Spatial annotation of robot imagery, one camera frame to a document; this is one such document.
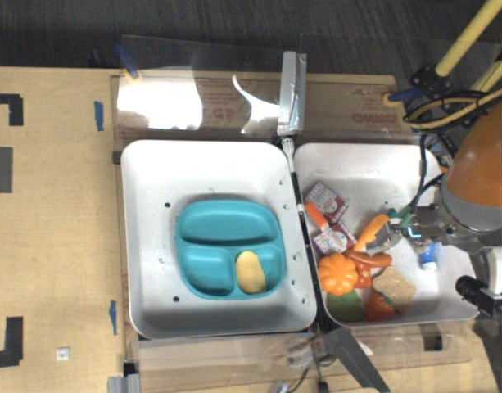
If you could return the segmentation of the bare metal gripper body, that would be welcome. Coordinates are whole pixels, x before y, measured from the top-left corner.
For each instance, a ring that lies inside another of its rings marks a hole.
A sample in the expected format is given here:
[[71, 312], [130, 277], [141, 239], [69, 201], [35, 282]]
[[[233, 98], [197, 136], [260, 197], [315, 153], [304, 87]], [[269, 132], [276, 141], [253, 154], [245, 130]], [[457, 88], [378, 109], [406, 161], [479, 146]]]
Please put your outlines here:
[[440, 243], [477, 255], [485, 246], [485, 233], [466, 228], [439, 204], [418, 206], [402, 224], [402, 236], [415, 246]]

